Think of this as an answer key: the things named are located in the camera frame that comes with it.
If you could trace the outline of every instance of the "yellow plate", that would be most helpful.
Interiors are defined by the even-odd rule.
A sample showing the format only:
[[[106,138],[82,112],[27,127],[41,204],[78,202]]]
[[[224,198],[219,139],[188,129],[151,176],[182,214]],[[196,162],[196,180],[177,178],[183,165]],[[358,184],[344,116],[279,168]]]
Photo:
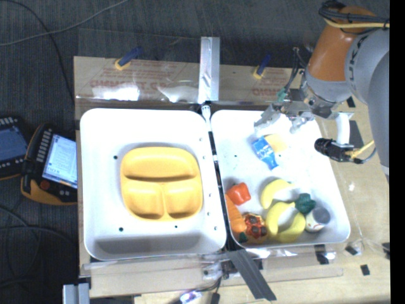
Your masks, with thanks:
[[[129,151],[121,162],[121,194],[138,219],[186,219],[203,206],[197,160],[186,150],[145,147]]]

